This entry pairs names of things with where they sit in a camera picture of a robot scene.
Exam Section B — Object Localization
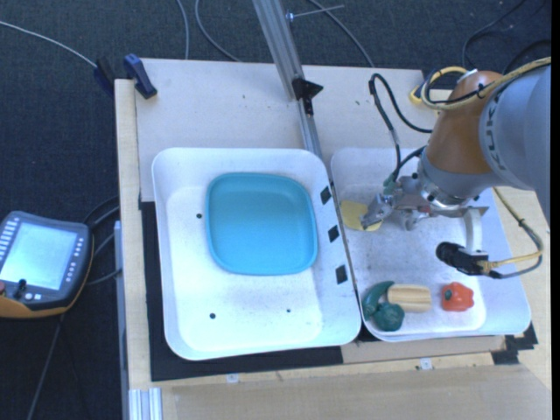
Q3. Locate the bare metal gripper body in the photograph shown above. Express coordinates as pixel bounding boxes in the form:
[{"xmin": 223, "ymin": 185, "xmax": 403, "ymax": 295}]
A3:
[{"xmin": 390, "ymin": 174, "xmax": 480, "ymax": 219}]

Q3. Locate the yellow round slice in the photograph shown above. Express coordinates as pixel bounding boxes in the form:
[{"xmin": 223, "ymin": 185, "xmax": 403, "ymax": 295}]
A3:
[{"xmin": 339, "ymin": 199, "xmax": 384, "ymax": 233}]

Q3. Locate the white plastic tray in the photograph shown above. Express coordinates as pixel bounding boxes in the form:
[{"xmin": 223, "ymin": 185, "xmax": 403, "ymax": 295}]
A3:
[
  {"xmin": 150, "ymin": 146, "xmax": 363, "ymax": 361},
  {"xmin": 330, "ymin": 146, "xmax": 533, "ymax": 343}
]

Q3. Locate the pale yellow corn cob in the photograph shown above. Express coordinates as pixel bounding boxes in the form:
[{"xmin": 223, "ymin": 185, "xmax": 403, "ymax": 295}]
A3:
[{"xmin": 387, "ymin": 283, "xmax": 433, "ymax": 314}]

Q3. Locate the green chili pepper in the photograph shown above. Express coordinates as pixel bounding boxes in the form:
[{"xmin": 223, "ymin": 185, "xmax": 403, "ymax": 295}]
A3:
[{"xmin": 360, "ymin": 280, "xmax": 396, "ymax": 319}]

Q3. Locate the orange bell pepper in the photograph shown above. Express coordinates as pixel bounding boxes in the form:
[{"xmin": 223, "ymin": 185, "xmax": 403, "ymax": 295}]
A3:
[{"xmin": 440, "ymin": 281, "xmax": 476, "ymax": 312}]

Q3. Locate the green bell pepper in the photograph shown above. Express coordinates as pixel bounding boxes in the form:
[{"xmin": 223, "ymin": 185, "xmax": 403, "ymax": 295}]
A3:
[{"xmin": 373, "ymin": 303, "xmax": 406, "ymax": 333}]

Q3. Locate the blue plate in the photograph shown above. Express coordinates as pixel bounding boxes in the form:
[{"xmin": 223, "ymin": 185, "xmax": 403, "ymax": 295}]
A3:
[{"xmin": 204, "ymin": 171, "xmax": 319, "ymax": 277}]

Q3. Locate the pale wood board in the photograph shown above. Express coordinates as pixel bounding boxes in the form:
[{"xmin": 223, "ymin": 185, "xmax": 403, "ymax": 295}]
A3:
[{"xmin": 134, "ymin": 58, "xmax": 508, "ymax": 366}]

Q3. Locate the black cylinder on white bracket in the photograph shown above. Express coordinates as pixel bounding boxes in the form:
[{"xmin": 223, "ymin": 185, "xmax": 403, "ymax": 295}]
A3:
[{"xmin": 435, "ymin": 206, "xmax": 491, "ymax": 277}]

